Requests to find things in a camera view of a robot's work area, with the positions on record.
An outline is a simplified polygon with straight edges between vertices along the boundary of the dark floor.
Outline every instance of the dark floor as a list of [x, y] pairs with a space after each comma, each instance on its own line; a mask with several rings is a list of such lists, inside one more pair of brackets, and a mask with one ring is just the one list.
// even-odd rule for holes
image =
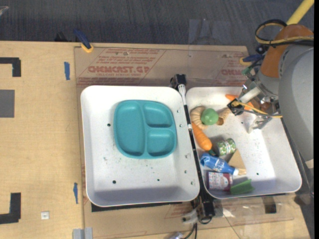
[[[91, 42], [244, 45], [255, 54], [257, 26], [273, 18], [287, 21], [302, 1], [0, 0], [0, 6], [9, 6], [0, 18], [0, 40], [54, 41], [62, 32], [75, 41], [76, 28]], [[314, 7], [300, 24], [314, 30]], [[303, 196], [307, 186], [301, 190]], [[303, 200], [314, 238], [314, 199]]]

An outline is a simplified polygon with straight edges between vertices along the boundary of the white plastic tray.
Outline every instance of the white plastic tray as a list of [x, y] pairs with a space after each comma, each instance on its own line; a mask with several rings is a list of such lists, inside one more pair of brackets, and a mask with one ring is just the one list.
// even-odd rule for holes
[[[206, 106], [219, 111], [230, 102], [225, 94], [239, 95], [241, 90], [241, 87], [191, 88], [186, 93], [188, 109], [191, 111], [197, 106]], [[239, 116], [230, 114], [224, 125], [212, 125], [205, 130], [205, 134], [213, 143], [227, 138], [234, 139], [247, 168], [247, 174], [234, 176], [233, 183], [252, 179], [252, 186], [255, 188], [253, 192], [242, 195], [207, 190], [213, 197], [229, 199], [281, 194], [295, 192], [301, 187], [301, 175], [281, 120], [272, 119], [263, 129], [255, 129], [248, 133], [248, 128], [255, 118], [256, 116], [250, 113]], [[201, 157], [203, 150], [197, 147], [197, 151]], [[201, 166], [206, 181], [205, 170]]]
[[[124, 100], [157, 101], [172, 111], [177, 145], [167, 157], [134, 159], [119, 152], [113, 117]], [[199, 193], [186, 116], [178, 91], [169, 87], [90, 86], [81, 93], [86, 191], [101, 207], [191, 201]]]

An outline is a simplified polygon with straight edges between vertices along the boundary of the gray square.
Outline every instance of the gray square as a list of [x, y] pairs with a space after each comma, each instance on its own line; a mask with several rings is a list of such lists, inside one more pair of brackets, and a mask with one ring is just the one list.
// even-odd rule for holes
[[0, 90], [0, 118], [14, 118], [14, 90]]

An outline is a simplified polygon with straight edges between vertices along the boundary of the green sponge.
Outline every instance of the green sponge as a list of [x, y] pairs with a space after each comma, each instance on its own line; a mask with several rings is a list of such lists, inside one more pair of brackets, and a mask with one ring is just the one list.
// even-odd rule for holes
[[217, 123], [218, 118], [218, 113], [212, 108], [205, 109], [200, 116], [200, 120], [204, 125], [214, 125]]
[[253, 191], [255, 188], [251, 186], [251, 179], [243, 181], [237, 185], [230, 187], [230, 193], [232, 195], [239, 195], [244, 193], [249, 193]]

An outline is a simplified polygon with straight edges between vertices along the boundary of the green ball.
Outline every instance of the green ball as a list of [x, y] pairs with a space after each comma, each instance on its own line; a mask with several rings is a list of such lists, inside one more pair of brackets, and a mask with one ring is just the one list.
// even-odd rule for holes
[[217, 123], [218, 118], [218, 113], [212, 108], [205, 109], [200, 116], [200, 120], [204, 125], [214, 125]]

